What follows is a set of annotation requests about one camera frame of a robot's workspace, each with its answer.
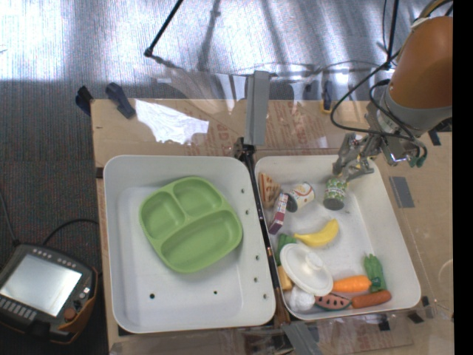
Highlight toy watermelon slice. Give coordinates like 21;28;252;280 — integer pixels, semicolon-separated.
314;293;353;312

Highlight purple carton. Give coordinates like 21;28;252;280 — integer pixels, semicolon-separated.
268;192;290;235

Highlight yellow toy block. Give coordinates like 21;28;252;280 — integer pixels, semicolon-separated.
277;265;294;292

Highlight white plastic tray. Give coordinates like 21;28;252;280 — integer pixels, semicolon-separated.
253;155;423;322
102;155;277;334

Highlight orange carrot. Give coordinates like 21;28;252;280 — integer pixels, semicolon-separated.
332;274;381;294

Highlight green divided plate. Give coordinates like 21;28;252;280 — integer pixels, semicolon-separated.
138;175;244;274

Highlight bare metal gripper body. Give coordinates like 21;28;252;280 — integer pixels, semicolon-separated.
353;107;421;167

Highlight toy pizza slice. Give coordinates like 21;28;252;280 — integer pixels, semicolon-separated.
257;172;282;210

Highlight brown sausage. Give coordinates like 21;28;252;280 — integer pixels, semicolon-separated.
350;289;392;309

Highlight yellow banana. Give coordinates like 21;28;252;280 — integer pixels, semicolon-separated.
293;218;340;249

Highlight green toy vegetable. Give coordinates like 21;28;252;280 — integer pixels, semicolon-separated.
274;233;298;268

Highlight green toy beans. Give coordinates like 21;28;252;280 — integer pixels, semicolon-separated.
363;253;388;294

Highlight green can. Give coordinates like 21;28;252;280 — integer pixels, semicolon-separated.
322;176;350;212

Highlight white round lid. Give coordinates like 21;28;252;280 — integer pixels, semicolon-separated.
279;243;335;297

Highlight white toy ball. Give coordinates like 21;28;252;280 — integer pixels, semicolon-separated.
287;286;316;314

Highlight white and yellow can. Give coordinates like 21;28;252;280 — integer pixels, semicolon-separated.
285;182;316;214

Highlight brown cardboard board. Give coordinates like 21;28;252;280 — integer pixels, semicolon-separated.
90;98;454;355

